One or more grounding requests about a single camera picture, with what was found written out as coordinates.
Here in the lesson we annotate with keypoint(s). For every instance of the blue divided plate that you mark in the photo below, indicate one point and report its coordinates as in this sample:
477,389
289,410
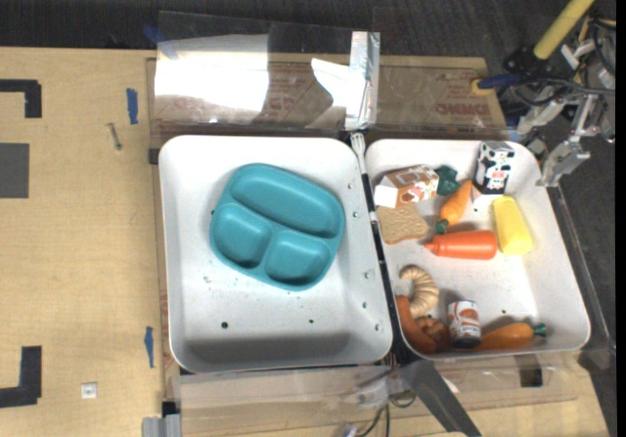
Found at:
279,200

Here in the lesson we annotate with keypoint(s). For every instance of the brown and white carton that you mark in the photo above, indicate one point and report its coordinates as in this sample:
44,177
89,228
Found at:
408,186

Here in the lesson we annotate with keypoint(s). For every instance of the brown bread slice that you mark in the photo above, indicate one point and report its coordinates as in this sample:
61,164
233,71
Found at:
401,225

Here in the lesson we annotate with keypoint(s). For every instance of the dark green broccoli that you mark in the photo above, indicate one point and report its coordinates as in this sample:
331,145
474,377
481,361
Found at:
447,181

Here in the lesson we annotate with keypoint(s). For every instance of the white plastic tray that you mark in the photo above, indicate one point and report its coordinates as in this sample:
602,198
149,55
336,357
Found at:
274,322
533,288

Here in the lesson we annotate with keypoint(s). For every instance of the orange carrot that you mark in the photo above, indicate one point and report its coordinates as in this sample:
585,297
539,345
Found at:
456,206
508,336

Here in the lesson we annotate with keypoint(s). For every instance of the beige croissant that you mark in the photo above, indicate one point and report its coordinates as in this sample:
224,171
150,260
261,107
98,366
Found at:
425,288

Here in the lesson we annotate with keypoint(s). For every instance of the orange bottle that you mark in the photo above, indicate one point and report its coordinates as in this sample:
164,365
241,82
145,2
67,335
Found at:
464,245

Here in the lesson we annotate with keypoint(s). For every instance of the orange sausage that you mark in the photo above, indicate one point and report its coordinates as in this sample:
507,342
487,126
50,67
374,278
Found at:
413,330

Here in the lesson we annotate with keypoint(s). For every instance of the black and white cow carton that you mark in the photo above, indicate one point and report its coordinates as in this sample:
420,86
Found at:
495,166

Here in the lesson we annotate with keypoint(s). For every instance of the yellow bottle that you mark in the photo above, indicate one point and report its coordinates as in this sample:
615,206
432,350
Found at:
511,227

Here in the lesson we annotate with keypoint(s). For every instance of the white and orange can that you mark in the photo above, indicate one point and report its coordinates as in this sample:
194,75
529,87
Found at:
464,322

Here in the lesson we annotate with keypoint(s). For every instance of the grey screw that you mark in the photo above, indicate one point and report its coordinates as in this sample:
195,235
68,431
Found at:
114,136

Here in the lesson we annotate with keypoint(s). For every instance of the small white square block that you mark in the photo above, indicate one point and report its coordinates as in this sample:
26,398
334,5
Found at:
88,390

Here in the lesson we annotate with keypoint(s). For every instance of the yellow foam tube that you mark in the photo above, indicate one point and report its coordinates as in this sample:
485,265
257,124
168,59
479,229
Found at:
574,2

